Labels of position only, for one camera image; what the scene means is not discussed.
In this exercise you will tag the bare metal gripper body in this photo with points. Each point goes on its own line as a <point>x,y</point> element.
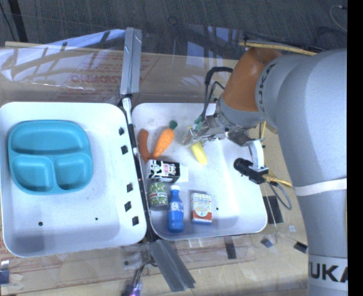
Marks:
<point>221,128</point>

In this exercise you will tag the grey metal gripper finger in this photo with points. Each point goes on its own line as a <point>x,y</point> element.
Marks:
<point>191,137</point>
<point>206,138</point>

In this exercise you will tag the yellow banana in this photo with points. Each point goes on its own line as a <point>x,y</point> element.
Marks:
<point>200,156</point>

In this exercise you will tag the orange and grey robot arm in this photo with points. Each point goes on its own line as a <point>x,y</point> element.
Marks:
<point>311,128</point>

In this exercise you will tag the orange toy carrot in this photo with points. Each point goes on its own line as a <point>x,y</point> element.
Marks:
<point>164,140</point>

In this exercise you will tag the black and white milk carton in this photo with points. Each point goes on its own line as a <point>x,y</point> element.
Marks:
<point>164,170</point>

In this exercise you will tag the orange toy sausage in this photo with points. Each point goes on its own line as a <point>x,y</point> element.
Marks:
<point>144,145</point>

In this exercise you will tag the green can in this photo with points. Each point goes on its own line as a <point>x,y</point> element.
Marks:
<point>157,195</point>

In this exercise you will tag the white plastic tray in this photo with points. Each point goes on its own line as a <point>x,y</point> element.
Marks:
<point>76,220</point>
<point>231,202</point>

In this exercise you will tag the orange and white carton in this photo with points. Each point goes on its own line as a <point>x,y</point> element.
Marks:
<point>201,208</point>

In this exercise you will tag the blue bottle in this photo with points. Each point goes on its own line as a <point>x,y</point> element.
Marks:
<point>175,211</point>

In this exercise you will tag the brown cardboard board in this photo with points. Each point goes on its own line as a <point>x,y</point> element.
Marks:
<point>76,72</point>

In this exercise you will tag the blue divided plate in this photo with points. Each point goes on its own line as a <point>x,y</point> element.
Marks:
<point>50,156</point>

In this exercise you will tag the black cylinder on white bracket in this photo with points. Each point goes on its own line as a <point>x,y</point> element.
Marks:
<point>250,168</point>

